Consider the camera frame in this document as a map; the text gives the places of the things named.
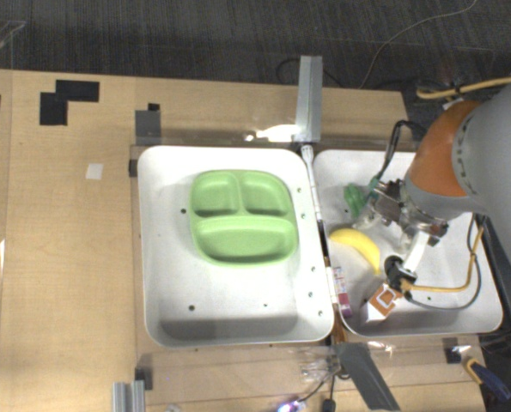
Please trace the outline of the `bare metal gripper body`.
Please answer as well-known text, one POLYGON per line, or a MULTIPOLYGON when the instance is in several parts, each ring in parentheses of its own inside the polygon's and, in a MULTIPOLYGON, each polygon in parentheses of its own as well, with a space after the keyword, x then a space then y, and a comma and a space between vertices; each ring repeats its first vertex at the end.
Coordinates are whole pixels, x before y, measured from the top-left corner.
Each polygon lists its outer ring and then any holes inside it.
POLYGON ((420 234, 428 236, 427 244, 434 246, 447 233, 446 220, 433 217, 420 210, 408 195, 401 179, 378 182, 372 191, 371 209, 379 214, 386 225, 396 223, 405 239, 413 240, 420 234))

